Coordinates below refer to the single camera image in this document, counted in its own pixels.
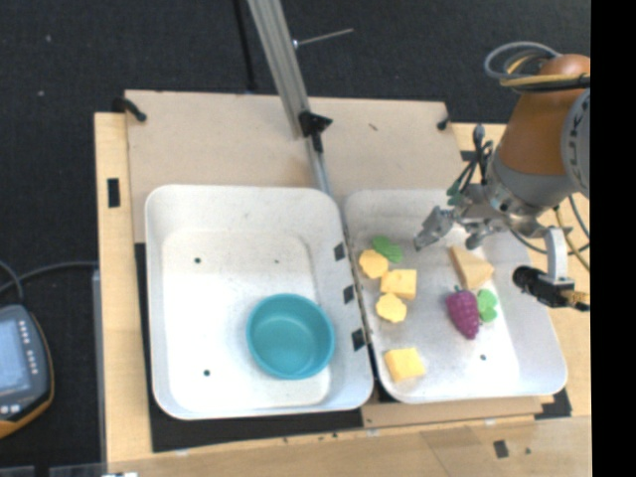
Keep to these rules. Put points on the yellow toy biscuit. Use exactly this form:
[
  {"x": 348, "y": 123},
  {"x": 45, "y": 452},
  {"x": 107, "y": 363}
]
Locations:
[
  {"x": 391, "y": 309},
  {"x": 372, "y": 264}
]

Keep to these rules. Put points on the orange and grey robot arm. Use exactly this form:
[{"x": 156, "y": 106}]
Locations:
[{"x": 539, "y": 132}]

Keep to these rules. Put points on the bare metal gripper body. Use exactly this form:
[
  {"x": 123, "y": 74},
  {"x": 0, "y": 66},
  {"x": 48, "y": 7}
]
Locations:
[{"x": 502, "y": 210}]

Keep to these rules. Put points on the purple toy grapes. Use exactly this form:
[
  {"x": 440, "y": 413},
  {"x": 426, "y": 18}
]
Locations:
[{"x": 463, "y": 313}]

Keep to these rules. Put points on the teal bowl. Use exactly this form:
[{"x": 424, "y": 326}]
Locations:
[{"x": 290, "y": 338}]

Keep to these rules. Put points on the tan toy cheese wedge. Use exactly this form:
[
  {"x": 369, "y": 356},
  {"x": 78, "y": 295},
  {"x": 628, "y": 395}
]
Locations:
[{"x": 472, "y": 269}]

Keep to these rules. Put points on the brown cardboard board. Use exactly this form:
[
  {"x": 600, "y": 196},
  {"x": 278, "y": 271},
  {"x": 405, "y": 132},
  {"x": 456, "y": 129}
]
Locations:
[{"x": 223, "y": 142}]

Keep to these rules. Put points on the yellow toy cheese block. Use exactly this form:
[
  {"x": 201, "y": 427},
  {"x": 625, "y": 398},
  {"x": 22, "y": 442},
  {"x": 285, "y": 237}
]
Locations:
[
  {"x": 400, "y": 284},
  {"x": 405, "y": 365}
]

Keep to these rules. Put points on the white plastic tray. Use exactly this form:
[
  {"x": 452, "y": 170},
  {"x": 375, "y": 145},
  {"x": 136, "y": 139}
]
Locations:
[
  {"x": 437, "y": 361},
  {"x": 208, "y": 316}
]

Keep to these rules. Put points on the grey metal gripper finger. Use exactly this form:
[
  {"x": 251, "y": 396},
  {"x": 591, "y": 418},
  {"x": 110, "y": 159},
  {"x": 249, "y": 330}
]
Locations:
[
  {"x": 433, "y": 227},
  {"x": 478, "y": 237}
]

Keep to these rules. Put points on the black cylinder on white bracket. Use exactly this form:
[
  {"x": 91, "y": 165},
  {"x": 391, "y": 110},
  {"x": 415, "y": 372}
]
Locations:
[{"x": 544, "y": 286}]

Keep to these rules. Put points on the green toy leaf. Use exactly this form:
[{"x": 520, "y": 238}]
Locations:
[
  {"x": 488, "y": 306},
  {"x": 390, "y": 250}
]

